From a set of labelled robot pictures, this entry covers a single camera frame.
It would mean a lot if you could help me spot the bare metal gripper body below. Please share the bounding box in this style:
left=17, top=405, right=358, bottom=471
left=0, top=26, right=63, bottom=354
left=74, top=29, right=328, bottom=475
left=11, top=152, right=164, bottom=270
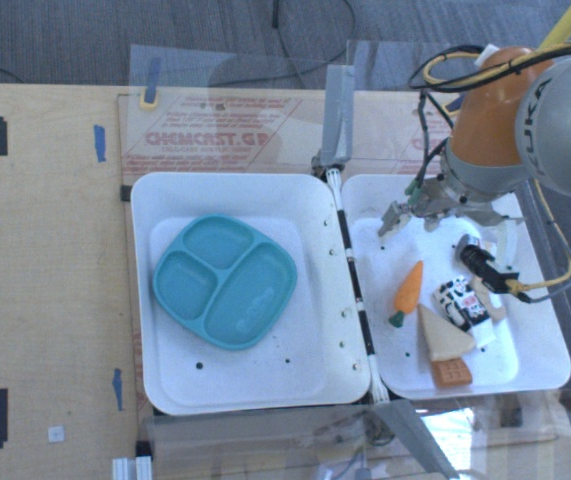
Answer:
left=411, top=173, right=505, bottom=229

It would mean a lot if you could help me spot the orange carrot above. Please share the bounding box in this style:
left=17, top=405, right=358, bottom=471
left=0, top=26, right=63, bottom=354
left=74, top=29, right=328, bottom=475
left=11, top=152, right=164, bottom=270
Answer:
left=388, top=260, right=425, bottom=329

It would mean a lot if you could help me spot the black and white cow-print carton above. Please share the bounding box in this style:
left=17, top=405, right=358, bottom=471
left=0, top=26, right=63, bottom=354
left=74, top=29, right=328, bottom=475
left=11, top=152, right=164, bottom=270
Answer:
left=431, top=276, right=498, bottom=350

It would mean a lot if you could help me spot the beige toy bread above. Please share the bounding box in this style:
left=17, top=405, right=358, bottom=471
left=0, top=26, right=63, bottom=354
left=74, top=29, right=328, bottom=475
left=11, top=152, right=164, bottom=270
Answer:
left=469, top=275, right=508, bottom=323

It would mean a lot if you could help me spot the beige pizza slice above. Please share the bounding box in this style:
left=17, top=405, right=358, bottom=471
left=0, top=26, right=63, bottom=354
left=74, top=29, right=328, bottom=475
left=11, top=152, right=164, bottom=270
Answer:
left=416, top=303, right=477, bottom=363

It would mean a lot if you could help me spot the orange waffle biscuit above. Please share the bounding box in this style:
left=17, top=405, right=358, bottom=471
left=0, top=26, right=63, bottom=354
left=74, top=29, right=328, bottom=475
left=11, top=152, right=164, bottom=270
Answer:
left=429, top=357, right=474, bottom=389

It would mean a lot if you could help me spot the white plastic tray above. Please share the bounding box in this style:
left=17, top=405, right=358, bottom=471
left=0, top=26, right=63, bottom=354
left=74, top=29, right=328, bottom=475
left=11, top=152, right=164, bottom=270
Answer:
left=129, top=171, right=372, bottom=417
left=339, top=173, right=571, bottom=402

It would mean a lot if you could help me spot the blue divided plate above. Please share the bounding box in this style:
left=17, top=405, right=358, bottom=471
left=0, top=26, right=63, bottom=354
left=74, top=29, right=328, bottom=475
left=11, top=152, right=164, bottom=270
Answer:
left=152, top=213, right=299, bottom=353

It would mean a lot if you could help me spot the brown cardboard board red print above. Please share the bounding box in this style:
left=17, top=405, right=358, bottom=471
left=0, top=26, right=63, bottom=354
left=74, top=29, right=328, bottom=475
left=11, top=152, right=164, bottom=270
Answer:
left=117, top=86, right=464, bottom=418

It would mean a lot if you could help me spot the black cylinder on white bracket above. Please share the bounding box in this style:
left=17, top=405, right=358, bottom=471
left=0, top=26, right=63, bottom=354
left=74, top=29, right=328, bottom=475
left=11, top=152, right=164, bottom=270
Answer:
left=454, top=218, right=522, bottom=296

